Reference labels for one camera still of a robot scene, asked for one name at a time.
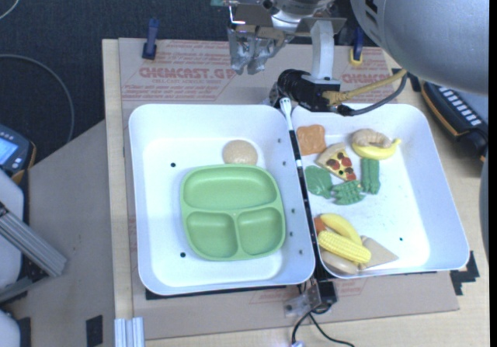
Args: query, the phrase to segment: handheld device screen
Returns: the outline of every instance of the handheld device screen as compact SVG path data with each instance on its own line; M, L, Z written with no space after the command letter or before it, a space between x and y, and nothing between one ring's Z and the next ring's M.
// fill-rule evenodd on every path
M19 146L5 139L0 139L0 166L17 150Z

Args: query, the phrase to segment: yellow cable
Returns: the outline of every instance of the yellow cable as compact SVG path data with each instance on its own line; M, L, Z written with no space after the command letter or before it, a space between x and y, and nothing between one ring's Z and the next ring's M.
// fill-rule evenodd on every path
M338 106L343 102L350 100L352 97L357 95L362 95L363 93L371 92L374 89L378 89L381 86L388 85L392 82L397 81L402 78L407 73L407 70L401 69L397 73L393 74L391 77L381 79L380 81L373 82L369 85L350 90L348 92L333 92L331 90L323 93L323 97L329 101L330 106Z

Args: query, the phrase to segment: toy food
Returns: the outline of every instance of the toy food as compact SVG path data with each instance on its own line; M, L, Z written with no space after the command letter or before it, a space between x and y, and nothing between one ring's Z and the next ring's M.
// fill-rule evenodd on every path
M314 227L316 229L316 234L319 234L321 231L326 230L326 225L321 219L321 216L316 216L313 220L314 220Z
M321 255L322 261L333 270L337 272L344 272L345 274L355 275L359 272L357 264L351 262L350 260L344 259L335 253L328 252L327 250L320 248L319 254Z
M324 213L319 216L319 219L325 224L326 227L331 228L333 231L348 238L358 245L363 242L353 225L345 218L336 213Z
M363 158L386 159L391 157L401 139L391 141L384 134L372 129L360 129L352 135L352 148Z
M345 181L356 180L356 173L344 143L330 145L319 155L316 163Z
M334 203L336 205L350 205L364 199L365 195L361 194L362 187L359 180L343 182L333 186Z
M301 155L320 154L326 149L325 128L317 124L298 127L297 140Z
M332 197L332 177L327 170L318 166L308 166L304 170L304 174L305 183L310 193L327 199Z
M378 194L380 191L380 162L377 159L361 158L361 186L365 193Z
M383 245L376 242L373 238L361 237L363 246L371 252L371 260L368 263L359 264L359 269L369 269L375 265L385 264L398 260L398 256L390 252Z
M327 251L351 262L366 264L371 259L371 252L368 248L333 231L321 231L318 235L318 244Z
M248 141L233 140L223 148L223 161L227 164L255 165L257 150Z

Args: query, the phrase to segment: digital device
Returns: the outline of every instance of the digital device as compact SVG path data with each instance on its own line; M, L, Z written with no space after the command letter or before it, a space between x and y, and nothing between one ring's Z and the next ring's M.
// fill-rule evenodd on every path
M422 97L447 134L482 161L488 150L488 96L424 82Z
M19 182L34 163L35 145L22 134L0 124L0 169Z

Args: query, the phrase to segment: blue clamp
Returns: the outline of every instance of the blue clamp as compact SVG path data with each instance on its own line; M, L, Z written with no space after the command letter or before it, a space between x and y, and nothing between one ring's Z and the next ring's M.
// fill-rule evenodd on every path
M143 53L141 56L148 60L155 59L155 53L157 52L157 45L155 40L157 39L158 32L158 20L150 19L148 22L148 32L147 32L147 42L143 45Z
M364 31L362 28L357 27L354 31L353 60L360 61L360 55L363 53L363 45Z

